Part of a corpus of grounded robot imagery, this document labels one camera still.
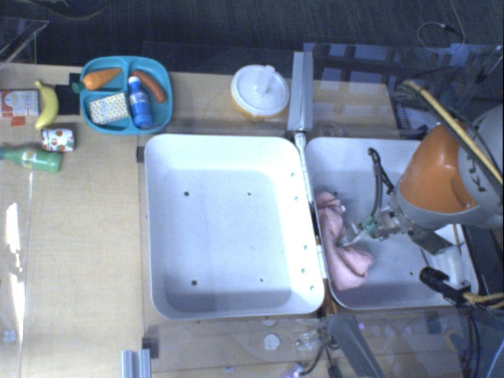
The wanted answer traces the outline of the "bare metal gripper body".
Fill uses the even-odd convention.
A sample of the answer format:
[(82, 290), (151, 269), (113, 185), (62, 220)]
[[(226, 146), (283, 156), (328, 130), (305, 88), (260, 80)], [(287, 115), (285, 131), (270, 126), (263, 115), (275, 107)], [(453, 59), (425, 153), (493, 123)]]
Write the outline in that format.
[(393, 235), (408, 234), (413, 230), (413, 223), (399, 208), (392, 205), (379, 209), (373, 220), (371, 236), (374, 239), (385, 240)]

